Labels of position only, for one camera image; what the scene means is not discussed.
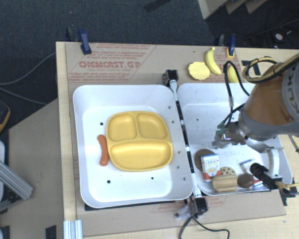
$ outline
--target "toy banana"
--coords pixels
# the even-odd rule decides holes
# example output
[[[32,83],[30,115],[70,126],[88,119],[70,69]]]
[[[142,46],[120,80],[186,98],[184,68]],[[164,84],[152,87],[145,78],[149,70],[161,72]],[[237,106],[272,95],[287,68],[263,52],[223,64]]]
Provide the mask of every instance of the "toy banana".
[[[214,50],[215,47],[212,47],[211,50],[207,51],[205,55],[205,60],[209,70],[212,71],[214,74],[220,75],[221,70],[214,60]]]
[[[233,66],[227,69],[227,76],[230,83],[239,83],[236,71]]]

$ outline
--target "dark floor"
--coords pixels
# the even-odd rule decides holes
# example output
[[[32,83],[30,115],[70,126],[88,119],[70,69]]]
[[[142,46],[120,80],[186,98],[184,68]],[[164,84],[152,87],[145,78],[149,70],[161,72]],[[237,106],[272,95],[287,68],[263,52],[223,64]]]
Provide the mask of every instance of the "dark floor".
[[[237,47],[299,49],[299,0],[269,0],[252,14],[245,5],[231,15],[221,7],[207,20],[197,0],[157,1],[161,0],[0,0],[0,83],[21,78],[54,53],[55,42],[66,40],[68,26],[86,29],[91,42],[210,46],[224,34],[226,45],[234,33]],[[298,21],[275,28],[294,20]],[[246,39],[271,28],[275,29]],[[273,42],[275,33],[283,34],[284,42]],[[51,56],[26,78],[0,87],[46,104],[57,98],[55,76]],[[6,129],[44,105],[3,90],[0,99],[11,109]]]

